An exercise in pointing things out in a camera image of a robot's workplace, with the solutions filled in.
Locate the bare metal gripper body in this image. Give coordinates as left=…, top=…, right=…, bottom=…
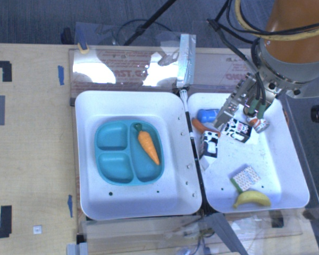
left=238, top=61, right=309, bottom=116

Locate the blue bottle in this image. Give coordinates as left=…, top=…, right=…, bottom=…
left=196, top=108, right=220, bottom=124

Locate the small cow print carton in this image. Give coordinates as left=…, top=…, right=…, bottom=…
left=222, top=117, right=253, bottom=143

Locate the orange sausage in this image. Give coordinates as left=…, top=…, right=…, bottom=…
left=191, top=117, right=221, bottom=138

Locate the orange and white can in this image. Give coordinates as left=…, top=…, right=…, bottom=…
left=246, top=115, right=271, bottom=134

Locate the tall cow print carton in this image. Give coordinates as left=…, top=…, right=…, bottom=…
left=199, top=130, right=220, bottom=171

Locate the white plastic tray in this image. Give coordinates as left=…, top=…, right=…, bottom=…
left=187, top=92, right=310, bottom=214
left=74, top=90, right=203, bottom=221

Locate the white patterned packet green edge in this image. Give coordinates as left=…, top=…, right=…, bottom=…
left=230, top=165, right=262, bottom=195

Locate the orange carrot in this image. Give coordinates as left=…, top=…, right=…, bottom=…
left=134, top=123, right=161, bottom=166

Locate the yellow banana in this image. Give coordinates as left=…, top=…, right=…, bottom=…
left=233, top=190, right=272, bottom=209

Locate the teal divided plate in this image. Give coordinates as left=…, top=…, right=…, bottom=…
left=94, top=120, right=165, bottom=186

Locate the black cylinder on white bracket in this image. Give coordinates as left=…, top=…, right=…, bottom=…
left=299, top=74, right=319, bottom=124

